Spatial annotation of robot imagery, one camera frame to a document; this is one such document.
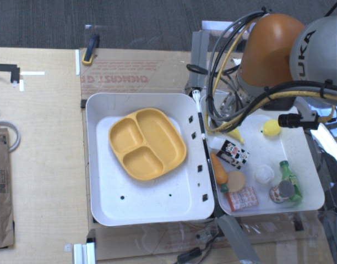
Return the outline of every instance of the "tin can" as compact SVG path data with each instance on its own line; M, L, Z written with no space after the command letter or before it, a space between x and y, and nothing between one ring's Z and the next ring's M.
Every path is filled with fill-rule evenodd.
M283 180L269 191L272 201L280 204L295 194L295 187L290 181Z

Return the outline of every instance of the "beige disc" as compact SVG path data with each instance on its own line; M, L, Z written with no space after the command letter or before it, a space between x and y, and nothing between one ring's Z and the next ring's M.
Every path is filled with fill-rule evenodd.
M227 187L229 192L239 191L246 183L246 176L241 171L229 171L227 173L229 179L227 180Z

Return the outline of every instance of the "yellow cable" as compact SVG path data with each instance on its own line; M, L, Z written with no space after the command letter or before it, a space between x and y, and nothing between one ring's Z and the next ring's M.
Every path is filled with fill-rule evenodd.
M238 41L241 39L243 33L248 29L248 27L251 25L251 23L253 23L256 19L254 20L251 20L248 24L246 24L244 26L244 28L241 30L241 32L237 35L236 39L234 40L234 42L232 43L232 45L230 46L228 52L226 53L226 56L224 58L224 61L222 62L221 64L221 67L219 69L219 72L218 72L218 75L216 76L216 80L215 80L215 83L214 83L214 87L213 87L213 95L215 93L215 90L218 86L218 83L220 81L220 78L221 78L221 75L222 75L222 71L224 70L224 67L227 63L227 60L228 58L230 57L231 53L232 53L232 50L234 49L234 47L236 47Z
M303 96L303 97L319 97L319 92L315 92L315 91L302 91L302 90L295 90L295 91L286 91L286 92L277 92L274 93L272 95L269 96L270 99L276 99L276 98L283 98L283 97L296 97L296 96ZM337 101L337 96L334 96L332 94L324 94L325 98L328 98L330 100L335 100ZM261 100L249 113L248 115L250 115L251 113L255 112L258 108L261 108L263 105L265 105L267 102L270 101L269 98L265 98L263 100ZM204 125L205 128L207 130L207 132L210 133L215 133L215 132L219 132L219 131L224 131L227 130L228 128L232 127L232 125L237 122L240 117L242 115L238 115L236 116L234 119L228 121L228 122L224 122L222 123L219 127L217 128L210 128L209 124L208 124L208 114L207 112L205 113L205 121L204 121Z
M334 111L335 111L335 106L332 105L331 106L331 112L330 112L330 114L328 116L326 116L326 117L319 117L318 118L318 122L325 124L326 122L330 121L333 118Z

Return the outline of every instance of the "white tray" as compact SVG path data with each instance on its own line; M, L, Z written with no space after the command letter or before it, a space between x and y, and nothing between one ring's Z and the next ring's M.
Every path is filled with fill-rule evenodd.
M107 133L114 122L146 107L168 116L186 143L187 155L165 175L138 181L118 162ZM86 103L86 121L91 211L100 224L193 221L211 216L214 199L192 98L181 93L97 93Z
M215 94L214 102L217 107L219 107L219 103L223 101L225 96L225 93ZM205 96L202 97L200 105L202 111L205 112ZM258 206L231 211L226 195L218 190L220 206L227 214L241 217L268 213L310 211L317 210L323 206L325 200L324 191L303 129L281 128L280 134L274 137L266 137L261 132L265 121L269 119L277 120L279 114L285 113L297 113L297 109L292 108L287 112L267 112L258 109L249 115L238 127L241 137L244 139L243 144L230 136L217 135L228 139L239 148L250 153L246 165L241 168L241 172L246 176L246 186L254 188L259 201ZM209 140L212 139L212 135L207 136L208 145ZM269 196L270 188L281 181L279 162L283 160L288 160L290 169L297 176L300 191L303 195L301 202L285 201L283 203L274 203ZM220 161L226 171L237 170L227 162ZM275 177L267 185L260 184L254 179L254 170L260 164L267 164L274 170Z

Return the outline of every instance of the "yellow divided plate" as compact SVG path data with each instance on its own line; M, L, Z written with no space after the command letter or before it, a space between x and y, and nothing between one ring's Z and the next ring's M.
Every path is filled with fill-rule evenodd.
M179 166L186 145L169 118L156 108L143 108L115 122L108 141L127 173L137 180L157 178Z

